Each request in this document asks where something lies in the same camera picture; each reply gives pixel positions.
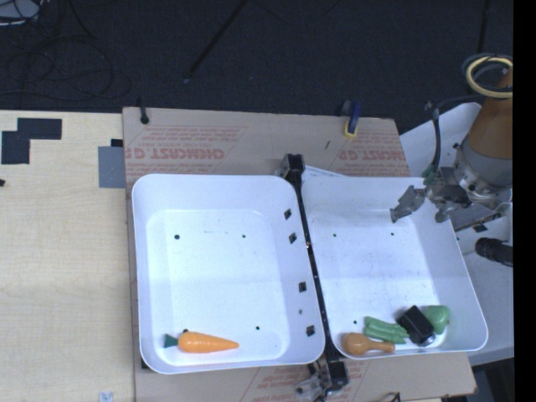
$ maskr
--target metal bracket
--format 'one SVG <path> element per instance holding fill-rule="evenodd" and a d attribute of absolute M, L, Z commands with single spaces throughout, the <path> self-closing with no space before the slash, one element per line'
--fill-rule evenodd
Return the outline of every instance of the metal bracket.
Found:
<path fill-rule="evenodd" d="M 294 388 L 294 395 L 299 400 L 315 402 L 321 400 L 330 387 L 329 372 L 327 371 L 327 366 L 324 365 L 314 372 L 311 377 L 298 383 Z"/>
<path fill-rule="evenodd" d="M 320 278 L 318 276 L 317 263 L 315 261 L 315 255 L 312 249 L 312 241 L 309 232 L 309 225 L 307 223 L 307 216 L 305 212 L 305 206 L 302 197 L 302 174 L 305 171 L 305 163 L 302 155 L 286 154 L 283 158 L 279 170 L 276 172 L 289 182 L 296 191 L 298 200 L 298 206 L 300 208 L 301 226 L 305 235 L 307 253 L 309 255 L 309 262 L 311 264 L 311 270 L 313 279 L 315 281 L 315 289 L 317 292 L 318 306 L 320 308 L 320 315 L 322 317 L 322 325 L 324 328 L 324 334 L 326 335 L 326 346 L 324 348 L 324 356 L 327 362 L 327 373 L 329 376 L 330 390 L 339 390 L 348 384 L 348 373 L 346 365 L 339 359 L 340 353 L 333 344 L 331 331 L 329 330 L 326 304 L 322 294 L 322 287 L 320 285 Z"/>
<path fill-rule="evenodd" d="M 425 202 L 425 198 L 424 189 L 415 189 L 413 185 L 409 186 L 399 198 L 399 205 L 390 210 L 393 223 L 416 211 Z"/>

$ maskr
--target black object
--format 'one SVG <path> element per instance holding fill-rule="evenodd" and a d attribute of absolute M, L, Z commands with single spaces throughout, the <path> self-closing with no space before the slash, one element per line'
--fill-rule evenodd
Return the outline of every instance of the black object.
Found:
<path fill-rule="evenodd" d="M 320 315 L 322 317 L 322 326 L 326 336 L 326 346 L 324 348 L 324 356 L 326 357 L 327 370 L 331 378 L 332 386 L 330 390 L 335 391 L 341 389 L 348 384 L 348 373 L 346 365 L 339 358 L 339 352 L 335 348 L 332 340 L 332 334 L 329 329 L 326 304 L 322 294 L 322 287 L 320 285 L 320 278 L 318 278 L 317 263 L 315 255 L 312 250 L 312 241 L 309 232 L 309 225 L 307 224 L 307 216 L 305 212 L 305 205 L 302 197 L 302 173 L 305 171 L 305 162 L 302 155 L 293 155 L 287 153 L 283 162 L 281 163 L 281 176 L 289 182 L 296 191 L 298 200 L 298 206 L 300 208 L 301 225 L 303 226 L 303 232 L 305 235 L 305 241 L 307 246 L 307 253 L 309 255 L 309 262 L 311 265 L 312 274 L 314 277 L 315 288 L 317 289 L 318 306 L 320 307 Z"/>
<path fill-rule="evenodd" d="M 140 361 L 142 363 L 142 369 L 148 369 L 149 371 L 154 372 L 151 368 L 147 366 L 147 364 L 145 363 L 143 359 L 140 359 Z"/>
<path fill-rule="evenodd" d="M 111 147 L 123 147 L 123 140 L 121 138 L 112 138 L 110 140 Z"/>
<path fill-rule="evenodd" d="M 2 132 L 2 164 L 30 164 L 30 140 L 60 140 L 61 119 L 18 118 L 16 131 Z"/>
<path fill-rule="evenodd" d="M 142 113 L 142 117 L 140 117 L 140 122 L 143 125 L 147 125 L 149 123 L 149 116 L 147 116 L 145 106 L 142 106 L 142 98 L 141 97 L 137 97 L 137 99 L 136 99 L 136 107 L 139 107 L 140 112 Z"/>
<path fill-rule="evenodd" d="M 480 34 L 478 36 L 477 54 L 480 54 L 484 49 L 484 41 L 486 40 L 487 21 L 491 13 L 492 0 L 484 0 L 484 9 L 482 10 L 482 23 L 480 25 Z"/>
<path fill-rule="evenodd" d="M 402 399 L 400 398 L 400 392 L 396 392 L 396 395 L 390 402 L 401 402 L 401 400 Z"/>
<path fill-rule="evenodd" d="M 412 343 L 426 347 L 436 339 L 434 327 L 415 305 L 397 318 L 396 322 L 408 331 Z"/>
<path fill-rule="evenodd" d="M 199 65 L 203 62 L 203 60 L 207 57 L 209 52 L 212 50 L 212 48 L 218 43 L 218 40 L 221 38 L 221 36 L 224 35 L 225 31 L 229 26 L 233 23 L 235 18 L 238 16 L 242 8 L 245 6 L 245 4 L 248 2 L 248 0 L 240 0 L 234 11 L 230 14 L 230 16 L 225 21 L 224 25 L 221 26 L 221 28 L 218 30 L 218 32 L 215 34 L 215 36 L 210 40 L 207 47 L 204 49 L 204 51 L 201 53 L 201 55 L 195 60 L 195 62 L 192 64 L 192 66 L 186 70 L 183 74 L 183 83 L 187 84 L 192 78 L 193 78 L 193 72 L 199 67 Z"/>
<path fill-rule="evenodd" d="M 475 251 L 478 255 L 499 262 L 506 266 L 513 266 L 513 247 L 505 245 L 496 238 L 480 238 L 475 243 Z"/>

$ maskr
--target wooden table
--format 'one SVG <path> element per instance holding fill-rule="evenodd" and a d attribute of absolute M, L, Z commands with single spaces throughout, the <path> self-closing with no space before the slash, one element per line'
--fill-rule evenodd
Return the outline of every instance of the wooden table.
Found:
<path fill-rule="evenodd" d="M 123 115 L 0 111 L 0 131 L 16 131 L 18 118 L 59 118 L 63 131 L 32 140 L 29 164 L 0 165 L 0 399 L 89 402 L 111 391 L 114 402 L 133 401 L 126 195 L 100 188 L 98 173 L 98 148 L 122 139 Z M 419 399 L 475 391 L 464 353 L 425 358 L 371 362 L 363 395 L 389 381 L 409 383 Z M 424 386 L 411 365 L 429 371 Z M 213 389 L 240 385 L 233 371 L 221 377 Z M 214 394 L 199 374 L 190 381 L 205 388 L 174 400 Z"/>

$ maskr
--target black cable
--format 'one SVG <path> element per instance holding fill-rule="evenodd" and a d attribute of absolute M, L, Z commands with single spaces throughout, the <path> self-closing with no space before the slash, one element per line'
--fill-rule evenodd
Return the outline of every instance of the black cable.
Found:
<path fill-rule="evenodd" d="M 195 70 L 199 67 L 199 65 L 203 62 L 203 60 L 207 57 L 207 55 L 210 53 L 210 50 L 218 43 L 218 40 L 224 35 L 225 31 L 227 31 L 227 28 L 233 23 L 235 18 L 238 16 L 240 11 L 244 8 L 246 3 L 249 0 L 240 0 L 238 5 L 234 8 L 233 12 L 230 14 L 230 16 L 225 20 L 224 24 L 220 27 L 220 29 L 216 32 L 215 36 L 212 37 L 207 47 L 203 50 L 201 55 L 194 61 L 194 63 L 190 66 L 189 69 L 187 69 L 183 74 L 183 81 L 185 84 L 187 84 L 193 77 L 193 73 Z"/>
<path fill-rule="evenodd" d="M 52 10 L 57 9 L 54 21 L 50 16 Z M 72 12 L 76 22 L 84 30 L 85 35 L 61 34 L 67 13 Z M 22 109 L 22 99 L 24 95 L 36 95 L 43 98 L 58 101 L 87 101 L 94 98 L 114 99 L 128 94 L 132 88 L 130 78 L 121 70 L 114 68 L 110 58 L 94 42 L 95 36 L 82 23 L 79 14 L 75 10 L 72 0 L 47 0 L 45 5 L 40 6 L 39 17 L 29 20 L 24 25 L 7 26 L 8 42 L 19 49 L 19 52 L 10 56 L 6 63 L 8 76 L 19 83 L 19 87 L 10 90 L 0 91 L 0 95 L 18 94 L 18 108 Z M 89 46 L 96 55 L 99 66 L 82 68 L 74 73 L 66 71 L 59 65 L 59 58 L 63 56 L 62 45 L 83 44 Z M 99 86 L 96 88 L 86 88 L 77 85 L 77 80 L 83 80 L 93 76 L 98 79 Z M 77 97 L 66 97 L 56 95 L 54 92 L 46 93 L 38 90 L 39 83 L 48 82 L 55 90 L 58 89 L 58 82 L 66 82 L 68 87 L 77 91 Z M 94 86 L 95 82 L 86 82 L 86 85 Z M 111 88 L 118 84 L 117 92 L 111 92 Z"/>
<path fill-rule="evenodd" d="M 484 48 L 484 40 L 486 39 L 487 31 L 487 20 L 489 19 L 489 14 L 491 12 L 492 0 L 484 0 L 484 9 L 482 10 L 482 22 L 480 25 L 480 34 L 478 37 L 477 52 L 482 52 Z"/>
<path fill-rule="evenodd" d="M 455 98 L 447 98 L 445 100 L 441 100 L 438 102 L 429 101 L 426 103 L 425 108 L 428 110 L 431 110 L 432 117 L 431 120 L 434 124 L 434 131 L 435 131 L 435 153 L 434 157 L 432 159 L 432 162 L 430 163 L 430 166 L 428 167 L 427 174 L 425 177 L 432 171 L 433 173 L 437 172 L 437 169 L 439 167 L 439 162 L 441 160 L 441 130 L 439 127 L 439 115 L 440 115 L 440 109 L 443 108 L 446 105 L 449 104 L 461 104 L 461 103 L 468 103 L 472 101 L 478 101 L 485 97 L 482 95 L 464 95 L 461 97 L 455 97 Z"/>
<path fill-rule="evenodd" d="M 3 2 L 3 3 L 0 3 L 0 7 L 1 7 L 1 6 L 7 6 L 8 4 L 13 3 L 14 1 L 15 1 L 15 0 L 6 0 L 6 1 Z"/>
<path fill-rule="evenodd" d="M 390 402 L 401 402 L 401 400 L 402 399 L 400 398 L 400 392 L 396 392 L 394 398 Z"/>
<path fill-rule="evenodd" d="M 87 29 L 87 27 L 84 25 L 84 23 L 82 23 L 82 20 L 80 19 L 80 16 L 78 15 L 78 12 L 75 9 L 75 5 L 73 4 L 73 1 L 72 0 L 67 0 L 67 3 L 69 4 L 71 12 L 74 14 L 74 16 L 76 18 L 76 21 L 78 21 L 78 24 L 82 27 L 82 29 L 85 31 L 85 33 L 88 36 L 96 39 L 95 35 L 90 30 Z"/>
<path fill-rule="evenodd" d="M 251 2 L 258 6 L 259 8 L 263 9 L 264 11 L 268 12 L 271 16 L 273 16 L 274 18 L 278 19 L 279 21 L 282 21 L 283 23 L 288 23 L 290 25 L 308 25 L 308 24 L 311 24 L 311 23 L 315 23 L 316 21 L 318 21 L 319 19 L 325 17 L 326 15 L 328 15 L 336 6 L 338 6 L 338 4 L 341 2 L 342 0 L 336 0 L 335 3 L 333 3 L 326 11 L 324 11 L 320 16 L 314 18 L 314 19 L 310 19 L 306 22 L 294 22 L 294 21 L 289 21 L 288 19 L 284 19 L 282 16 L 278 15 L 277 13 L 275 13 L 274 11 L 270 10 L 269 8 L 267 8 L 266 6 L 264 6 L 263 4 L 259 3 L 258 1 L 256 0 L 251 0 Z"/>

